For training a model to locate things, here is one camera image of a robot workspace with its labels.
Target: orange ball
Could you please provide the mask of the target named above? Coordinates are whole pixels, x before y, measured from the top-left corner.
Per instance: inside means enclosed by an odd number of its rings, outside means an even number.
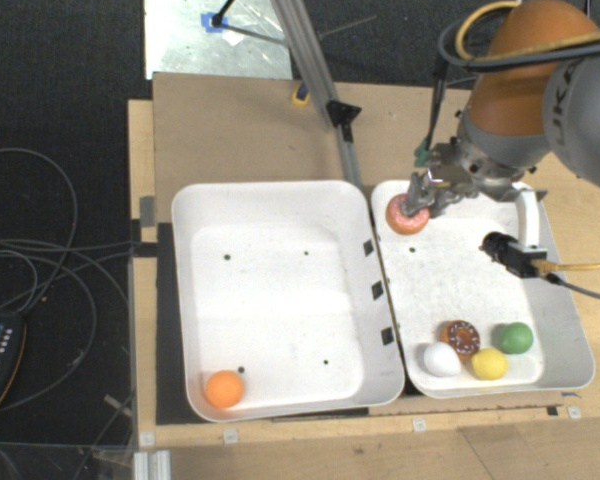
[[[221,370],[214,373],[204,388],[207,401],[217,409],[236,405],[244,393],[244,384],[236,372]]]

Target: white tray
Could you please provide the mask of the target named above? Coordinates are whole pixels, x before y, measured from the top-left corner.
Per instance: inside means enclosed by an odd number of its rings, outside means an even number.
[[[200,416],[364,407],[401,393],[369,210],[353,185],[192,185],[172,217],[187,395]],[[244,369],[245,393],[219,410],[204,385],[225,369]]]
[[[491,231],[518,235],[515,205],[486,196],[452,205],[418,234],[398,235],[388,226],[389,200],[409,187],[387,181],[373,191],[376,232],[407,373],[435,398],[510,391],[571,389],[588,384],[594,362],[571,293],[540,279],[522,280],[478,248]],[[540,207],[540,243],[557,259],[549,223]],[[494,346],[499,326],[525,322],[535,341],[525,354],[508,355],[509,370],[497,381],[479,380],[463,366],[458,377],[439,378],[423,364],[424,348],[451,320],[471,322],[482,347]]]

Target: wooden board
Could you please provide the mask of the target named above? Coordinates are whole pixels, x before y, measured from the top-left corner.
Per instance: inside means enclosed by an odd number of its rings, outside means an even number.
[[[156,195],[155,155],[153,140],[153,103],[130,101],[127,112],[129,130],[129,165],[131,218],[141,223],[143,242],[156,241],[155,213],[141,215],[141,201],[154,200]]]
[[[171,454],[176,479],[600,479],[600,418],[176,448]]]
[[[192,183],[342,177],[333,133],[313,107],[291,104],[293,82],[192,80],[153,79],[159,222],[171,221],[173,197]]]

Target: white egg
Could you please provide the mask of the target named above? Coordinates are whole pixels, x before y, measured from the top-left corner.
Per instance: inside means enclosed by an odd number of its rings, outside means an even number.
[[[427,345],[424,350],[424,365],[436,377],[455,377],[462,369],[456,351],[442,341]]]

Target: yellow cable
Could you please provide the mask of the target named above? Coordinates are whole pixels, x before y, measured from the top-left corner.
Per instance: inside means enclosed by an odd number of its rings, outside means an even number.
[[[458,33],[456,34],[455,47],[456,52],[458,53],[458,57],[464,60],[472,60],[474,56],[471,55],[464,47],[464,36],[467,31],[478,19],[482,18],[485,14],[489,14],[493,11],[498,11],[501,9],[513,9],[520,5],[521,1],[519,0],[499,0],[498,2],[492,2],[487,5],[483,5],[478,10],[474,11],[469,17],[464,21],[464,23],[458,29]]]
[[[501,9],[513,9],[520,5],[521,0],[500,0],[497,2],[492,2],[490,4],[483,5],[462,23],[455,38],[455,49],[458,54],[458,57],[464,60],[476,60],[476,61],[493,61],[493,60],[503,60],[509,59],[513,57],[520,57],[522,55],[533,55],[537,53],[547,53],[554,50],[559,50],[561,48],[569,48],[573,46],[580,46],[583,44],[590,44],[600,41],[600,30],[594,30],[593,32],[589,32],[587,34],[581,34],[578,36],[567,37],[564,39],[559,39],[557,41],[552,41],[549,43],[538,44],[534,46],[529,46],[526,48],[520,48],[518,50],[514,50],[511,52],[499,54],[499,55],[486,55],[483,57],[475,57],[471,55],[464,47],[464,37],[467,34],[469,28],[482,16],[489,14],[493,11],[498,11]]]
[[[531,260],[531,265],[538,269],[541,274],[549,272],[563,272],[566,270],[599,270],[600,263],[561,264],[547,260]]]
[[[561,48],[568,48],[571,46],[579,46],[583,44],[590,44],[600,41],[600,30],[594,30],[587,34],[581,34],[579,36],[567,37],[558,41],[552,41],[551,43],[543,43],[535,46],[529,46],[527,48],[520,48],[512,52],[503,53],[501,55],[487,55],[485,57],[475,57],[473,60],[487,61],[487,60],[501,60],[508,59],[511,57],[520,57],[522,55],[532,55],[535,53],[546,53]]]

